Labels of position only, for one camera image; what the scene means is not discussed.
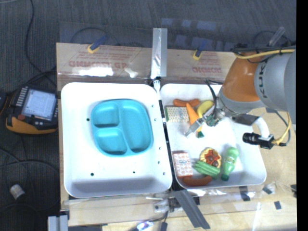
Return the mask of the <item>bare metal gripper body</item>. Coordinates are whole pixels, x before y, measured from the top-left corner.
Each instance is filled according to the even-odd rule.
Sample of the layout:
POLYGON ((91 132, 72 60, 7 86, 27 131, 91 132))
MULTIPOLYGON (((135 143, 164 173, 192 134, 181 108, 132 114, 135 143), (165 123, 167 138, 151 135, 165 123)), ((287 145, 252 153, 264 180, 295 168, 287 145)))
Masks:
POLYGON ((221 121, 226 116, 224 110, 212 106, 206 111, 201 118, 198 118, 191 126, 190 131, 197 131, 204 124, 209 127, 214 127, 219 121, 221 121))

